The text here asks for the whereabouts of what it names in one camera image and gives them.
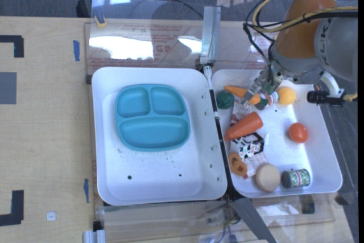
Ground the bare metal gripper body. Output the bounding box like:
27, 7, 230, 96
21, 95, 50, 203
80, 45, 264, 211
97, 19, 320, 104
248, 64, 283, 97

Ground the small orange carrot green top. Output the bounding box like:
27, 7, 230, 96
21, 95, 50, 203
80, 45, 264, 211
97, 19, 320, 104
224, 85, 270, 111

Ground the red and white packet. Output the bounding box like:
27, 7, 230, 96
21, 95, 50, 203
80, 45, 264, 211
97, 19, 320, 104
230, 100, 253, 126

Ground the small red and white bottle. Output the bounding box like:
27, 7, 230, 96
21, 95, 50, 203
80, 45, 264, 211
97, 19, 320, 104
266, 91, 281, 106

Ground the green broccoli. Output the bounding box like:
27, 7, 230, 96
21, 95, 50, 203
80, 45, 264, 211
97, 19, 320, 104
216, 90, 235, 110

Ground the large orange carrot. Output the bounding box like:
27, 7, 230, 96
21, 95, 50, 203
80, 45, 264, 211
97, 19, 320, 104
224, 111, 264, 141

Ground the yellow ball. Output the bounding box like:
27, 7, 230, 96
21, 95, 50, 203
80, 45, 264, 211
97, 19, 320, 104
276, 87, 297, 106

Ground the orange red ball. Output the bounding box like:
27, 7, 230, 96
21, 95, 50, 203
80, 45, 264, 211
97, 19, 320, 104
288, 122, 309, 144

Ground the white plastic tray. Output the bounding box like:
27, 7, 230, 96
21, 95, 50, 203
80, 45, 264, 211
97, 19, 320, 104
91, 66, 229, 207
211, 68, 344, 199

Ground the pink and white packet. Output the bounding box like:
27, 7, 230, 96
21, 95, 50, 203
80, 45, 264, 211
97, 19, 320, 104
243, 151, 268, 178

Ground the orange pretzel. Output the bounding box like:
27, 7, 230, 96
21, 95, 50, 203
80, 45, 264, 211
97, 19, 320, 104
227, 152, 249, 179

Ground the beige round biscuit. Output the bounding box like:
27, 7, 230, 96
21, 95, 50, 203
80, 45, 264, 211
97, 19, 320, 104
254, 163, 282, 193

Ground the green and white can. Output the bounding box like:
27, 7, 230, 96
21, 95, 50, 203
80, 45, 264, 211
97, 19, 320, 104
280, 168, 311, 190

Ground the blue divided plate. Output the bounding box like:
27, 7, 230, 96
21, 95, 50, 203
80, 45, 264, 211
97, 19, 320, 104
114, 84, 192, 152

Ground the black cylinder on white bracket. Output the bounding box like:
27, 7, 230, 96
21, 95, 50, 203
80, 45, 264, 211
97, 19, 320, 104
306, 71, 345, 108

